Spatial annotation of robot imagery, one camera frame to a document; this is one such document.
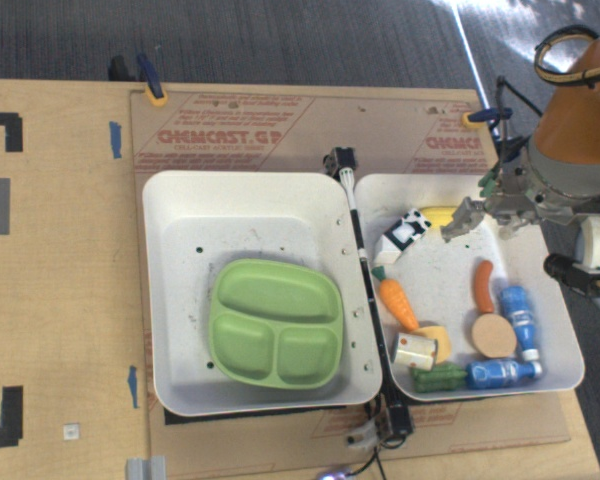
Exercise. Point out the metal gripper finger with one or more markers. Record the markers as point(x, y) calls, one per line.
point(514, 227)
point(464, 218)

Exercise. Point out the black and white carton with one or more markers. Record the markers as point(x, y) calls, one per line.
point(405, 233)

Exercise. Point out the yellow banana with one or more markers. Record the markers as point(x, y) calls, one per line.
point(437, 214)

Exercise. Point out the white plastic tray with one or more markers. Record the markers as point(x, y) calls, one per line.
point(445, 278)
point(250, 208)

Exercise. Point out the green ribbed vegetable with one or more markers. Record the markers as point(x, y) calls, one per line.
point(437, 379)

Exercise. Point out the orange carrot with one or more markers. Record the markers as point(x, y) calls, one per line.
point(397, 300)

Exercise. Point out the green divided plate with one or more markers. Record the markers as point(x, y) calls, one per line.
point(275, 323)

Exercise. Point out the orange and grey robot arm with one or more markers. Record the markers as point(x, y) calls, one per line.
point(575, 118)

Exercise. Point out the tan round biscuit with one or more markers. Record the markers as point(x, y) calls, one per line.
point(494, 335)

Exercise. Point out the yellow cheese wedge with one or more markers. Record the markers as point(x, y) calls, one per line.
point(442, 340)

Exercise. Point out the orange sausage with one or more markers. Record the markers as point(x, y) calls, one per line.
point(484, 288)

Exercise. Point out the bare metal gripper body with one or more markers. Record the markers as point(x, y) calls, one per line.
point(517, 203)

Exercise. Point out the thin black and white rod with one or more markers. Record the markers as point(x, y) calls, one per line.
point(364, 253)

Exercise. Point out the blue plastic bottle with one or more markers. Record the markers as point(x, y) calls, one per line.
point(495, 373)
point(519, 318)

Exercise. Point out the black cylinder on white bracket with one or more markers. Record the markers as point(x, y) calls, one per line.
point(572, 270)

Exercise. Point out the brown cardboard board red print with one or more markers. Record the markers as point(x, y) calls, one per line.
point(290, 133)

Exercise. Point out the white can with dots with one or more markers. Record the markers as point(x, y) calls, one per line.
point(414, 352)

